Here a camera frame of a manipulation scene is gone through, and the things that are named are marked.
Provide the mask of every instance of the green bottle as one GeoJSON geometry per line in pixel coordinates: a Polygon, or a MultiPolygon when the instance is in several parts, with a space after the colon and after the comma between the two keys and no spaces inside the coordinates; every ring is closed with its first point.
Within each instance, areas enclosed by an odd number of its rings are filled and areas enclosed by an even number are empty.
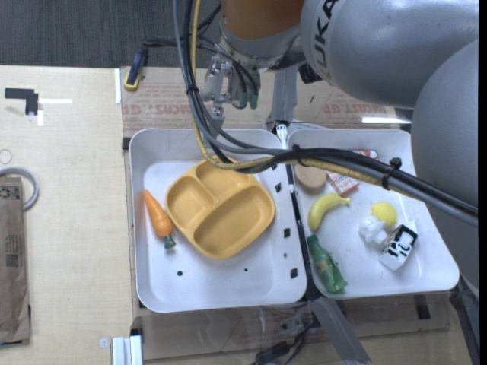
{"type": "Polygon", "coordinates": [[[314,234],[309,236],[306,241],[314,266],[320,275],[321,281],[325,284],[326,290],[331,294],[341,290],[347,285],[347,282],[343,279],[336,262],[333,261],[331,253],[321,247],[317,236],[314,234]]]}

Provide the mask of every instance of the divided white tray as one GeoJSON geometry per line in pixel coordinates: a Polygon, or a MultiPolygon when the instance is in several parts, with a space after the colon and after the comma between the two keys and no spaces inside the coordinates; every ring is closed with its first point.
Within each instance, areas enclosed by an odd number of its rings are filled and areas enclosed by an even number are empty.
{"type": "MultiPolygon", "coordinates": [[[[279,140],[263,130],[231,134],[249,143],[280,147],[279,140]]],[[[169,185],[202,159],[193,130],[142,130],[133,136],[129,153],[135,276],[138,297],[147,308],[173,313],[294,303],[303,297],[307,280],[284,165],[255,175],[274,200],[274,221],[238,254],[212,259],[176,228],[176,246],[164,249],[164,241],[152,231],[142,196],[143,189],[148,189],[164,205],[169,185]]],[[[238,155],[232,157],[243,160],[238,155]]]]}
{"type": "MultiPolygon", "coordinates": [[[[231,135],[259,146],[279,148],[280,142],[264,130],[229,130],[231,135]]],[[[299,130],[288,139],[301,147],[372,149],[380,160],[401,157],[402,170],[414,174],[410,136],[400,130],[299,130]]],[[[130,144],[132,206],[135,227],[135,278],[140,301],[152,311],[173,313],[196,309],[265,306],[300,300],[307,286],[298,229],[289,195],[284,165],[256,178],[275,202],[275,219],[246,249],[228,259],[204,256],[175,229],[177,245],[164,249],[164,241],[151,229],[142,197],[149,189],[164,203],[169,185],[202,159],[190,129],[146,129],[130,144]]],[[[235,160],[249,157],[232,155],[235,160]]],[[[301,190],[296,183],[306,235],[307,210],[320,194],[301,190]]],[[[327,184],[321,193],[333,192],[327,184]]],[[[349,194],[349,206],[326,214],[317,236],[333,253],[349,285],[340,294],[328,294],[314,272],[323,294],[335,298],[371,297],[391,294],[449,290],[459,271],[422,202],[378,186],[361,182],[349,194]],[[387,200],[398,212],[398,223],[415,220],[419,238],[406,264],[390,271],[378,260],[380,250],[358,235],[358,222],[370,213],[376,201],[387,200]]]]}
{"type": "MultiPolygon", "coordinates": [[[[393,157],[402,161],[401,170],[415,174],[412,163],[411,136],[401,130],[297,130],[290,134],[288,145],[302,148],[338,148],[345,150],[375,150],[379,160],[389,163],[393,157]]],[[[307,212],[320,194],[335,192],[327,182],[317,194],[299,189],[298,201],[301,216],[307,212]]],[[[314,282],[328,297],[347,299],[393,294],[449,290],[459,279],[456,262],[447,249],[425,203],[409,198],[381,186],[360,182],[346,197],[348,205],[332,208],[323,217],[316,234],[320,244],[333,254],[340,271],[349,283],[340,293],[330,294],[314,270],[314,282]],[[397,225],[415,221],[418,239],[405,264],[391,271],[378,261],[382,248],[366,243],[358,234],[360,220],[371,214],[371,205],[386,201],[397,211],[397,225]]],[[[310,235],[306,220],[305,233],[310,235]]]]}

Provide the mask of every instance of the black cable tie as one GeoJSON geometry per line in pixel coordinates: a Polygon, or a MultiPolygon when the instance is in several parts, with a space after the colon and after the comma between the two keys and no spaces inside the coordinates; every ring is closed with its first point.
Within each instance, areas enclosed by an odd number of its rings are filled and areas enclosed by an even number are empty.
{"type": "Polygon", "coordinates": [[[192,90],[192,91],[194,91],[194,92],[199,92],[199,89],[198,89],[198,87],[197,87],[197,86],[195,86],[195,85],[190,85],[190,86],[188,86],[188,89],[187,89],[187,91],[186,91],[186,95],[188,95],[188,94],[189,94],[189,92],[190,92],[191,90],[192,90]]]}
{"type": "Polygon", "coordinates": [[[296,160],[302,167],[310,167],[309,165],[304,165],[304,163],[301,162],[301,153],[300,150],[301,148],[299,147],[299,144],[293,144],[292,145],[292,150],[293,152],[296,153],[296,160]]]}
{"type": "Polygon", "coordinates": [[[387,167],[386,172],[382,175],[382,187],[384,189],[389,189],[389,177],[393,173],[394,170],[398,170],[401,165],[403,165],[403,162],[401,161],[400,158],[394,157],[392,160],[389,161],[389,166],[387,167]]]}

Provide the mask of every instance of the yellow banana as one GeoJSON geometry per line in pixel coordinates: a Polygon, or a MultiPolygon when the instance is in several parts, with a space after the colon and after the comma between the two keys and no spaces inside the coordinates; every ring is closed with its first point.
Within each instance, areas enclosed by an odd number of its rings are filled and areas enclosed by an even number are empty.
{"type": "Polygon", "coordinates": [[[311,231],[316,231],[320,226],[324,214],[331,208],[342,203],[348,204],[350,198],[343,198],[336,193],[326,193],[317,198],[310,207],[307,213],[307,225],[311,231]]]}

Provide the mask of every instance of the yellow divided plate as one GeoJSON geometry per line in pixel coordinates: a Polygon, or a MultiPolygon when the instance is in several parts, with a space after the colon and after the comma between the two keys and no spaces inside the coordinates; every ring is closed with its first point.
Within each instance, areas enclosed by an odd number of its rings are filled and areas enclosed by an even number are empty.
{"type": "Polygon", "coordinates": [[[254,176],[218,169],[206,160],[170,185],[165,208],[181,233],[214,259],[249,246],[275,214],[271,195],[254,176]]]}

